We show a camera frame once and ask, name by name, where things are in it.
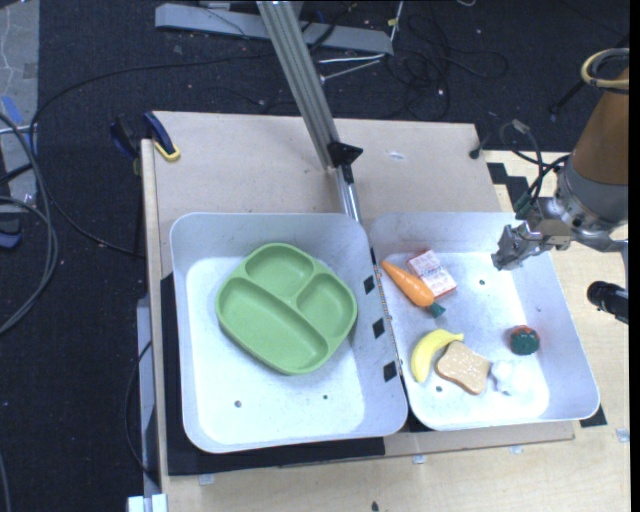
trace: black carpet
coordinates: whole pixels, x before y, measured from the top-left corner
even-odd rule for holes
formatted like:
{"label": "black carpet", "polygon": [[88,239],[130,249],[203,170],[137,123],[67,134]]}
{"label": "black carpet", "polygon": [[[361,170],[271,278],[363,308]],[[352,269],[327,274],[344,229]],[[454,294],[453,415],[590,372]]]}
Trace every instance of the black carpet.
{"label": "black carpet", "polygon": [[[40,105],[72,88],[39,118],[43,173],[77,225],[134,252],[143,249],[133,246],[140,181],[110,141],[116,115],[142,132],[140,114],[151,109],[297,114],[270,43],[157,31],[160,3],[41,0]],[[306,2],[304,16],[336,19],[347,5]],[[340,23],[382,28],[396,5],[358,2]],[[549,107],[588,56],[629,33],[629,10],[629,0],[409,2],[396,57],[327,81],[326,94],[336,117],[475,123],[495,148],[499,126],[518,118],[542,150],[570,151],[599,93],[583,87],[555,119]],[[58,212],[54,222],[61,256],[53,282],[0,338],[0,452],[13,509],[124,510],[127,496],[142,493],[124,403],[145,264],[81,235]],[[1,319],[37,281],[44,234],[25,218],[23,243],[0,253]]]}

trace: metal bracket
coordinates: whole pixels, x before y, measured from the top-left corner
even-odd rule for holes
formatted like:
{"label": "metal bracket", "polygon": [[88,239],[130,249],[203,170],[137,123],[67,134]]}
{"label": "metal bracket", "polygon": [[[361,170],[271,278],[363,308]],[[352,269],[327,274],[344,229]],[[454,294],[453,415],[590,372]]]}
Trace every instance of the metal bracket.
{"label": "metal bracket", "polygon": [[353,185],[354,180],[351,164],[362,154],[362,148],[350,146],[343,142],[331,142],[329,143],[328,149],[333,166],[335,168],[341,168],[344,181],[348,185]]}

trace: wire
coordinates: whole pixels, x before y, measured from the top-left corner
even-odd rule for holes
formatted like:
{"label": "wire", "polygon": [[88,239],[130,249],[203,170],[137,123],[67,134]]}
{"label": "wire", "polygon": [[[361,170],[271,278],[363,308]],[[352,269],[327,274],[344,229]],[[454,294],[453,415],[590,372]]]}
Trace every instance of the wire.
{"label": "wire", "polygon": [[[389,36],[389,39],[391,40],[392,43],[393,43],[393,39],[396,36],[398,24],[400,23],[400,14],[402,13],[403,6],[404,6],[404,1],[398,2],[398,9],[396,11],[396,16],[395,18],[393,18],[394,20],[393,28],[391,29],[391,35]],[[367,55],[363,57],[338,57],[335,59],[320,60],[318,61],[318,64],[333,64],[335,62],[359,62],[359,61],[366,61],[366,60],[377,60],[377,59],[382,59],[384,57],[387,57],[387,54],[377,53],[375,55]]]}
{"label": "wire", "polygon": [[629,48],[611,48],[594,53],[584,61],[580,68],[580,77],[589,85],[612,92],[629,92],[629,78],[606,80],[593,76],[600,66],[611,60],[629,60]]}
{"label": "wire", "polygon": [[568,9],[570,9],[573,12],[575,12],[576,14],[578,14],[579,16],[582,16],[583,18],[589,20],[591,23],[594,23],[595,25],[598,25],[599,27],[604,28],[605,30],[608,30],[609,32],[613,32],[614,34],[622,35],[622,33],[619,30],[616,30],[615,28],[613,28],[613,27],[611,27],[609,25],[605,25],[604,23],[601,23],[599,20],[597,20],[597,19],[589,16],[588,14],[580,11],[579,9],[577,9],[575,6],[573,6],[572,4],[567,2],[566,0],[559,0],[559,2],[561,4],[563,4],[565,7],[567,7]]}
{"label": "wire", "polygon": [[[406,54],[407,57],[400,57],[402,54]],[[439,121],[447,115],[451,106],[449,84],[446,80],[445,71],[436,62],[427,58],[422,52],[398,48],[396,50],[396,58],[385,59],[385,64],[389,74],[406,87],[402,106],[394,112],[383,116],[383,119],[391,119],[408,112],[414,118],[425,121],[427,118],[418,109],[423,106],[427,98],[444,101],[440,113],[429,117],[429,121]],[[398,70],[404,71],[407,76],[400,76]]]}
{"label": "wire", "polygon": [[[329,27],[327,27],[327,29],[325,29],[325,31],[320,34],[320,36],[311,44],[311,46],[309,46],[309,53],[313,53],[314,51],[316,51],[318,48],[320,48],[322,46],[322,44],[329,39],[332,34],[335,32],[336,27],[338,26],[338,23],[340,22],[340,20],[342,18],[344,18],[347,14],[349,14],[351,12],[351,9],[355,6],[355,3],[351,3],[349,5],[349,7],[347,7],[347,9],[343,12],[341,12],[340,14],[338,14],[338,16],[336,16],[334,18],[334,20],[331,22],[331,25],[329,25]],[[306,30],[307,28],[309,28],[310,24],[307,24],[304,27],[304,30]]]}
{"label": "wire", "polygon": [[3,183],[10,182],[12,179],[17,178],[18,176],[27,172],[30,169],[31,169],[31,163],[28,163],[28,164],[21,165],[20,167],[14,169],[13,171],[7,172],[3,176],[0,176],[0,185],[2,185]]}
{"label": "wire", "polygon": [[[124,75],[124,74],[129,74],[129,73],[136,73],[139,71],[155,71],[155,70],[162,70],[162,69],[171,69],[171,68],[187,68],[187,67],[196,67],[196,66],[208,66],[208,65],[213,65],[213,64],[221,64],[224,62],[230,62],[230,61],[235,61],[235,60],[251,60],[251,59],[260,59],[262,57],[267,57],[267,56],[271,56],[273,55],[273,52],[268,52],[268,53],[262,53],[262,54],[256,54],[256,55],[237,55],[237,56],[233,56],[233,57],[222,57],[222,58],[217,58],[217,59],[211,59],[211,60],[207,60],[207,61],[202,61],[202,62],[185,62],[185,63],[171,63],[171,64],[152,64],[152,65],[148,65],[148,66],[135,66],[135,67],[130,67],[130,68],[123,68],[123,69],[118,69],[115,71],[110,71],[108,73],[104,73],[102,75],[97,75],[91,78],[87,78],[86,80],[82,80],[81,82],[75,83],[73,85],[70,85],[69,87],[66,87],[64,89],[62,89],[61,91],[57,92],[56,94],[54,94],[53,96],[49,97],[49,99],[47,99],[35,112],[31,123],[29,124],[29,143],[31,146],[31,152],[33,153],[33,155],[37,155],[37,151],[35,148],[35,126],[38,122],[38,120],[40,119],[40,116],[42,115],[42,112],[44,112],[52,103],[54,103],[56,100],[62,98],[63,96],[65,96],[66,94],[76,90],[76,89],[80,89],[81,87],[84,87],[86,85],[92,84],[94,82],[98,82],[100,80],[105,80],[107,78],[112,78],[115,76],[119,76],[119,75]],[[49,201],[51,202],[51,204],[56,208],[56,210],[62,215],[62,217],[71,225],[71,227],[77,231],[78,233],[80,233],[81,235],[83,235],[84,237],[93,240],[94,242],[97,242],[98,244],[100,244],[101,246],[104,246],[108,249],[114,250],[116,252],[122,253],[122,254],[126,254],[126,255],[130,255],[133,256],[135,258],[139,258],[139,259],[144,259],[145,256],[143,254],[139,254],[135,251],[132,251],[130,249],[126,249],[124,247],[121,247],[119,245],[116,245],[112,242],[108,242],[107,240],[104,240],[103,238],[96,236],[95,234],[87,231],[86,229],[84,229],[83,227],[81,227],[64,209],[63,207],[55,200],[53,194],[51,193],[51,190],[48,189],[46,182],[43,179],[40,179],[41,181],[41,189],[44,190],[46,192],[46,194],[48,195]]]}
{"label": "wire", "polygon": [[242,39],[249,39],[249,36],[244,32],[244,30],[242,30],[242,28],[240,28],[240,26],[236,25],[233,21],[231,21],[231,20],[225,18],[224,16],[221,16],[217,12],[215,12],[215,9],[202,7],[202,10],[205,11],[209,15],[210,18],[211,17],[218,18],[223,23],[226,23],[230,27],[235,28],[239,32],[239,34],[242,36]]}
{"label": "wire", "polygon": [[[27,133],[29,131],[29,125],[18,126],[18,131],[20,133]],[[0,135],[13,135],[13,130],[11,128],[3,128],[0,130]]]}
{"label": "wire", "polygon": [[336,73],[331,73],[330,75],[320,75],[320,82],[324,84],[327,80],[330,80],[332,78],[343,76],[348,73],[353,73],[354,71],[359,71],[361,69],[374,66],[375,64],[379,64],[380,62],[381,62],[380,59],[372,60],[371,62],[366,62],[364,64],[360,64],[359,66],[351,67],[349,69],[343,69],[342,71],[337,71]]}
{"label": "wire", "polygon": [[[524,134],[527,136],[527,138],[529,139],[529,141],[531,142],[531,145],[534,148],[535,154],[536,154],[536,158],[531,158],[527,155],[525,155],[524,153],[522,153],[521,151],[518,151],[517,149],[515,149],[514,147],[512,147],[511,144],[507,143],[505,140],[505,131],[508,127],[514,127],[516,129],[516,131]],[[522,122],[518,121],[517,119],[514,119],[513,121],[509,121],[507,123],[504,123],[501,127],[500,127],[500,141],[505,145],[505,146],[509,146],[509,149],[511,150],[512,153],[516,154],[517,156],[519,156],[520,158],[531,162],[535,165],[538,166],[538,176],[536,177],[536,179],[533,181],[533,183],[531,183],[531,185],[529,186],[529,188],[527,189],[527,196],[529,196],[529,204],[534,204],[537,200],[538,197],[540,197],[540,192],[542,190],[542,182],[545,178],[545,176],[547,174],[549,174],[549,172],[554,171],[557,172],[561,166],[569,159],[569,154],[567,155],[563,155],[559,158],[557,158],[556,160],[554,160],[552,163],[547,164],[543,161],[542,159],[542,153],[540,152],[540,148],[538,146],[538,143],[535,139],[535,137],[533,136],[533,133],[531,132],[531,130],[529,129],[528,126],[524,125]]]}
{"label": "wire", "polygon": [[2,480],[2,492],[4,494],[5,512],[11,512],[11,495],[9,494],[9,479],[7,478],[7,468],[4,465],[2,452],[0,452],[0,480]]}
{"label": "wire", "polygon": [[251,103],[253,105],[262,107],[264,106],[264,100],[256,100],[250,96],[247,96],[246,94],[243,94],[239,91],[235,91],[229,87],[224,87],[222,85],[212,85],[211,87],[206,87],[205,89],[203,89],[203,92],[209,92],[209,91],[214,91],[214,90],[220,90],[220,91],[225,91],[225,92],[229,92],[231,94],[233,94],[234,96],[237,96],[238,98],[242,98],[243,100],[247,101],[248,103]]}
{"label": "wire", "polygon": [[133,446],[133,441],[131,439],[131,432],[129,428],[129,409],[131,408],[131,397],[133,395],[133,385],[136,381],[136,377],[138,376],[138,369],[140,368],[140,362],[142,361],[142,358],[147,353],[150,347],[151,347],[151,341],[149,341],[144,346],[144,348],[140,352],[140,355],[138,356],[136,364],[133,366],[133,369],[131,370],[131,374],[129,375],[129,382],[127,383],[127,392],[124,400],[124,430],[127,438],[127,444],[129,445],[129,450],[131,451],[133,458],[136,460],[136,462],[138,463],[138,466],[140,467],[140,469],[142,469],[144,473],[148,473],[149,469],[143,462],[142,457],[138,455],[138,452],[136,452],[136,449]]}
{"label": "wire", "polygon": [[[438,25],[437,21],[435,20],[435,15],[433,13],[433,10],[431,11],[431,17],[426,16],[424,14],[412,14],[411,16],[409,16],[408,20],[407,20],[407,26],[409,27],[409,31],[418,39],[422,39],[423,41],[425,41],[426,43],[431,44],[434,47],[434,50],[436,52],[436,55],[446,61],[448,64],[452,64],[454,66],[459,67],[460,69],[474,75],[477,76],[479,78],[492,78],[492,79],[496,79],[496,78],[502,78],[503,76],[505,76],[507,74],[507,72],[509,71],[509,61],[508,59],[501,54],[500,52],[496,52],[493,50],[466,50],[464,48],[460,48],[457,46],[453,46],[449,43],[448,38],[446,37],[445,32],[442,30],[442,28],[440,27],[440,25]],[[417,27],[416,20],[420,20],[420,21],[424,21],[427,23],[430,23],[431,25],[433,25],[434,28],[436,28],[437,33],[440,35],[442,41],[438,41],[435,39],[432,39],[430,37],[427,37],[425,34],[430,33],[431,31],[429,30],[425,30],[425,29],[420,29]],[[454,51],[463,55],[489,55],[489,56],[493,56],[493,57],[497,57],[500,61],[502,61],[502,66],[500,67],[499,71],[493,74],[490,73],[482,73],[480,71],[476,71],[473,68],[470,68],[469,66],[466,66],[465,64],[463,64],[462,62],[459,62],[453,58],[451,58],[450,56],[450,52]]]}
{"label": "wire", "polygon": [[[29,158],[38,186],[44,190],[44,181],[42,179],[40,166],[38,165],[38,162],[34,154],[31,152],[29,145],[27,144],[27,141],[25,140],[24,136],[20,133],[15,123],[11,121],[11,119],[9,119],[2,112],[0,112],[0,120],[13,130],[20,145],[22,146],[27,157]],[[44,269],[42,272],[42,277],[40,279],[40,282],[38,283],[36,290],[18,308],[18,310],[15,313],[13,313],[13,315],[11,315],[6,322],[0,325],[0,335],[5,334],[12,327],[14,327],[31,310],[31,308],[34,306],[34,304],[36,303],[36,301],[38,300],[38,298],[40,297],[44,289],[51,282],[51,279],[53,277],[53,274],[55,272],[55,269],[58,263],[58,238],[57,238],[55,229],[53,228],[53,224],[51,222],[51,210],[49,208],[49,201],[48,201],[47,194],[45,191],[43,191],[42,195],[43,195],[43,198],[42,198],[43,212],[41,212],[40,210],[37,210],[35,207],[28,205],[25,202],[20,201],[18,199],[14,199],[8,196],[0,196],[0,202],[12,203],[12,204],[21,206],[23,208],[26,208],[30,212],[40,217],[47,227],[46,258],[45,258]]]}

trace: green plate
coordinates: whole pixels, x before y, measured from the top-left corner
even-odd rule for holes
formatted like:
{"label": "green plate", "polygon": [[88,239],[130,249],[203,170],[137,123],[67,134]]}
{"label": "green plate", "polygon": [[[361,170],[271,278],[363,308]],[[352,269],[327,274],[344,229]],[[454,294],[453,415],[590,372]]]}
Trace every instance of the green plate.
{"label": "green plate", "polygon": [[232,272],[216,296],[228,336],[286,374],[320,367],[357,316],[353,292],[331,270],[288,244],[263,245]]}

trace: black cable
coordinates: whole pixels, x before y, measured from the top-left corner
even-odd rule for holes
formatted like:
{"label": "black cable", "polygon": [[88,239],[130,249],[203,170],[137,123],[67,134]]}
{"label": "black cable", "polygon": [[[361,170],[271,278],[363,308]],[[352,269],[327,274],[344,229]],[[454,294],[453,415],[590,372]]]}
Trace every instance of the black cable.
{"label": "black cable", "polygon": [[309,53],[313,53],[314,51],[316,51],[318,48],[320,48],[320,46],[322,46],[322,44],[331,37],[331,35],[335,32],[336,27],[338,26],[338,23],[347,15],[351,12],[352,8],[355,6],[355,3],[351,3],[349,5],[349,7],[347,7],[347,9],[343,12],[341,12],[340,14],[338,14],[333,21],[331,22],[331,24],[329,25],[329,27],[322,33],[320,34],[320,36],[311,44],[311,46],[309,46]]}
{"label": "black cable", "polygon": [[[431,24],[432,27],[434,27],[437,31],[437,34],[440,35],[440,41],[437,39],[433,39],[430,37],[427,37],[426,34],[431,33],[432,31],[429,30],[425,30],[425,29],[420,29],[416,26],[416,20],[421,20],[423,22],[426,22],[428,24]],[[443,61],[445,61],[447,63],[447,66],[444,67],[444,72],[447,73],[448,72],[448,64],[452,64],[454,66],[459,67],[460,69],[466,71],[467,73],[470,73],[471,75],[477,76],[479,78],[487,78],[487,79],[494,79],[494,78],[502,78],[503,76],[505,76],[507,74],[507,72],[509,71],[509,61],[508,59],[501,54],[500,52],[497,51],[493,51],[493,50],[466,50],[464,48],[460,48],[457,46],[454,46],[452,44],[449,43],[449,40],[446,36],[446,33],[444,32],[444,30],[442,29],[442,27],[440,27],[440,25],[438,24],[438,22],[435,19],[435,15],[433,13],[432,10],[432,15],[431,17],[426,16],[424,14],[412,14],[408,17],[407,19],[407,27],[409,28],[409,31],[418,39],[421,39],[422,41],[430,44],[433,46],[433,49],[436,53],[436,55],[442,59]],[[451,57],[451,52],[457,52],[459,54],[462,55],[488,55],[488,56],[492,56],[492,57],[497,57],[498,60],[502,61],[502,66],[501,69],[493,74],[490,73],[483,73],[480,71],[476,71],[473,68],[470,68],[469,66],[463,64],[462,62],[459,62],[455,59],[453,59]]]}
{"label": "black cable", "polygon": [[[383,116],[383,119],[391,119],[403,112],[419,121],[440,121],[447,115],[451,106],[449,84],[445,71],[436,62],[422,52],[397,48],[394,58],[385,58],[385,65],[389,74],[402,83],[405,90],[402,106]],[[440,112],[429,118],[418,112],[419,105],[427,98],[444,101]]]}
{"label": "black cable", "polygon": [[9,494],[9,478],[7,477],[7,468],[4,465],[2,452],[0,452],[0,480],[2,480],[2,493],[4,495],[5,512],[11,512],[11,495]]}
{"label": "black cable", "polygon": [[223,23],[229,25],[230,27],[235,28],[238,31],[238,34],[236,34],[236,35],[239,35],[240,37],[242,37],[242,39],[245,39],[245,40],[249,40],[250,39],[250,37],[244,32],[244,30],[242,30],[242,27],[240,27],[239,25],[235,24],[233,21],[225,18],[224,16],[221,16],[220,14],[218,14],[216,12],[216,9],[211,9],[211,8],[208,8],[208,7],[201,7],[201,9],[204,10],[209,15],[210,18],[211,17],[217,18],[220,21],[222,21]]}
{"label": "black cable", "polygon": [[[185,63],[172,63],[172,64],[152,64],[152,65],[148,65],[148,66],[136,66],[136,67],[130,67],[130,68],[124,68],[124,69],[118,69],[115,71],[111,71],[108,73],[104,73],[102,75],[98,75],[95,77],[91,77],[88,78],[86,80],[83,80],[81,82],[78,82],[76,84],[73,84],[69,87],[66,87],[64,89],[62,89],[61,91],[59,91],[58,93],[54,94],[53,96],[51,96],[49,99],[47,99],[35,112],[31,123],[29,124],[29,140],[30,140],[30,145],[31,145],[31,152],[33,153],[33,155],[35,156],[37,154],[36,148],[35,148],[35,144],[34,144],[34,140],[35,140],[35,126],[38,122],[38,119],[40,118],[40,116],[42,115],[42,112],[47,109],[53,102],[55,102],[56,100],[58,100],[59,98],[63,97],[64,95],[79,89],[81,87],[84,87],[86,85],[92,84],[94,82],[100,81],[100,80],[105,80],[107,78],[112,78],[115,76],[119,76],[119,75],[123,75],[123,74],[128,74],[128,73],[135,73],[138,71],[154,71],[154,70],[162,70],[162,69],[171,69],[171,68],[186,68],[186,67],[195,67],[195,66],[208,66],[208,65],[213,65],[213,64],[221,64],[224,62],[231,62],[231,61],[235,61],[235,60],[251,60],[251,59],[260,59],[262,57],[267,57],[267,56],[271,56],[273,55],[273,52],[268,52],[268,53],[263,53],[263,54],[256,54],[256,55],[237,55],[237,56],[233,56],[233,57],[222,57],[222,58],[218,58],[218,59],[211,59],[211,60],[207,60],[207,61],[202,61],[202,62],[185,62]],[[93,233],[87,231],[86,229],[84,229],[83,227],[81,227],[73,218],[71,218],[71,216],[62,208],[62,206],[55,200],[55,198],[53,197],[53,194],[51,193],[51,190],[47,187],[46,182],[41,179],[41,189],[44,190],[48,196],[49,201],[51,202],[51,204],[56,208],[56,210],[58,210],[58,212],[62,215],[62,217],[71,225],[71,227],[77,231],[78,233],[80,233],[81,235],[83,235],[84,237],[93,240],[94,242],[97,242],[98,244],[108,248],[108,249],[112,249],[116,252],[120,252],[126,255],[130,255],[130,256],[134,256],[135,258],[140,258],[140,259],[144,259],[145,256],[142,254],[139,254],[135,251],[131,251],[125,247],[121,247],[119,245],[116,245],[114,243],[108,242],[107,240],[104,240],[96,235],[94,235]]]}
{"label": "black cable", "polygon": [[3,123],[5,123],[9,128],[11,128],[11,130],[17,137],[18,142],[20,143],[27,157],[29,158],[29,162],[33,169],[34,176],[36,178],[36,182],[39,188],[43,190],[42,192],[43,211],[40,211],[35,207],[24,203],[23,201],[19,201],[18,199],[14,199],[8,196],[0,196],[0,202],[11,203],[11,204],[21,206],[22,208],[26,208],[30,212],[40,217],[40,219],[42,219],[42,221],[45,223],[47,227],[46,258],[45,258],[44,269],[42,272],[42,277],[40,278],[40,282],[38,283],[36,290],[16,310],[16,312],[13,313],[9,317],[9,319],[6,320],[2,325],[0,325],[0,335],[2,335],[2,334],[5,334],[7,331],[9,331],[12,327],[14,327],[20,320],[22,320],[22,318],[24,318],[24,316],[34,306],[34,304],[36,303],[36,301],[38,300],[38,298],[40,297],[44,289],[51,282],[56,266],[58,264],[58,238],[57,238],[55,229],[53,228],[53,224],[51,222],[51,210],[49,208],[49,200],[48,200],[47,193],[46,191],[44,191],[44,181],[42,179],[40,166],[38,165],[38,162],[34,154],[31,152],[31,149],[29,148],[29,144],[25,140],[22,133],[20,133],[16,124],[13,121],[11,121],[11,119],[9,119],[6,115],[4,115],[2,112],[0,112],[0,120]]}
{"label": "black cable", "polygon": [[591,23],[598,25],[601,28],[604,28],[605,30],[608,30],[610,32],[613,32],[614,34],[618,34],[618,35],[622,35],[622,33],[618,30],[616,30],[613,27],[610,27],[609,25],[605,25],[604,23],[602,23],[600,20],[597,20],[591,16],[589,16],[588,14],[586,14],[585,12],[582,12],[581,10],[579,10],[578,8],[576,8],[574,5],[571,5],[569,2],[567,2],[566,0],[559,0],[561,4],[563,4],[565,7],[567,7],[568,9],[572,10],[574,13],[578,14],[579,16],[582,16],[583,18],[585,18],[586,20],[589,20]]}
{"label": "black cable", "polygon": [[138,356],[136,364],[134,365],[133,369],[131,370],[131,374],[129,375],[129,382],[127,383],[127,393],[125,395],[125,400],[124,400],[124,430],[125,430],[125,434],[126,434],[126,438],[127,438],[127,444],[129,445],[129,450],[131,451],[131,454],[133,455],[133,458],[136,460],[136,462],[138,463],[138,466],[140,467],[140,469],[142,469],[142,471],[144,473],[148,473],[149,470],[145,466],[144,462],[142,461],[142,457],[140,455],[138,455],[138,452],[136,452],[136,449],[133,446],[133,441],[131,439],[131,432],[130,432],[130,427],[129,427],[129,409],[131,407],[131,397],[133,395],[133,385],[134,385],[134,383],[136,381],[136,378],[138,377],[138,369],[140,368],[140,362],[142,361],[142,358],[147,353],[147,351],[149,350],[150,347],[151,347],[151,341],[149,341],[144,346],[144,348],[140,352],[140,355]]}
{"label": "black cable", "polygon": [[[630,37],[629,34],[624,36],[620,41],[618,41],[618,43],[614,46],[614,48],[624,48],[625,46],[627,46],[629,44],[629,37]],[[552,119],[554,119],[555,116],[558,114],[558,112],[560,112],[560,109],[564,105],[566,105],[569,102],[569,100],[571,100],[571,98],[573,98],[578,93],[578,91],[580,91],[586,85],[587,85],[587,82],[585,82],[581,78],[578,82],[575,83],[575,85],[571,89],[569,89],[569,91],[562,98],[560,98],[557,102],[551,105],[549,107],[549,112],[551,112]]]}
{"label": "black cable", "polygon": [[[509,144],[505,140],[505,131],[509,126],[513,126],[516,129],[516,131],[518,131],[519,133],[525,134],[527,136],[527,138],[531,142],[531,145],[534,148],[536,158],[531,158],[530,156],[525,155],[521,151],[515,149],[511,144]],[[500,127],[500,141],[505,146],[509,147],[511,152],[514,153],[515,155],[519,156],[523,160],[526,160],[527,162],[531,162],[532,164],[535,164],[538,166],[538,176],[527,189],[527,195],[530,198],[529,203],[534,204],[538,200],[538,197],[540,197],[540,191],[542,190],[542,182],[545,176],[547,176],[547,174],[549,174],[549,172],[551,171],[557,172],[560,169],[560,167],[569,159],[570,155],[568,154],[563,155],[557,158],[556,160],[554,160],[550,164],[545,163],[542,159],[542,153],[540,151],[540,148],[538,147],[538,143],[535,137],[533,136],[533,133],[531,133],[531,130],[529,129],[529,127],[526,127],[525,125],[520,123],[520,121],[518,121],[517,119],[504,123]]]}
{"label": "black cable", "polygon": [[4,175],[0,176],[0,185],[2,185],[3,183],[10,182],[12,179],[17,178],[18,176],[27,172],[30,169],[31,169],[31,163],[28,163],[28,164],[21,165],[20,167],[14,169],[13,171],[9,171],[5,173]]}
{"label": "black cable", "polygon": [[225,91],[225,92],[229,92],[231,94],[233,94],[234,96],[237,96],[238,98],[241,98],[245,101],[247,101],[248,103],[251,103],[253,105],[256,105],[258,107],[263,107],[264,106],[264,101],[263,100],[256,100],[250,96],[247,96],[246,94],[243,94],[239,91],[235,91],[229,87],[224,87],[222,85],[213,85],[211,87],[206,87],[205,89],[202,90],[202,92],[209,92],[209,91],[214,91],[214,90],[220,90],[220,91]]}

